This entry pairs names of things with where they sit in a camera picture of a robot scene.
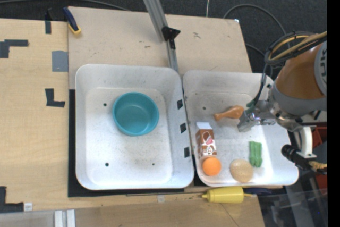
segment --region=table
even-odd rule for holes
[[[124,205],[152,211],[159,202],[152,194],[67,197],[68,95],[79,66],[89,62],[168,66],[165,45],[159,44],[147,13],[70,10],[82,28],[79,36],[68,30],[66,22],[0,19],[0,41],[29,42],[27,47],[10,46],[9,57],[0,58],[0,186],[7,186],[6,202],[32,203],[34,211],[115,207],[121,214]],[[179,15],[167,15],[167,20],[182,31],[176,38],[180,75],[190,69],[251,72],[237,22]],[[53,71],[52,52],[68,52],[69,72]],[[46,105],[49,88],[64,107]],[[220,222],[226,217],[224,223],[247,226],[251,221],[253,226],[264,226],[256,197],[240,205],[209,204],[201,199],[202,192],[190,186],[184,193],[164,195],[164,207],[194,218],[190,213],[195,204],[197,211],[214,210]]]

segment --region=brown milk carton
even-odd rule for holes
[[[196,143],[198,158],[217,156],[214,131],[208,122],[197,122]]]

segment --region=teal bowl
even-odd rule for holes
[[[118,97],[113,104],[112,115],[119,130],[128,136],[141,136],[151,132],[159,120],[156,103],[138,92]]]

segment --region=yellow cylinder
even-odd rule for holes
[[[242,187],[221,187],[209,189],[202,195],[210,203],[240,204],[243,202],[244,193]]]

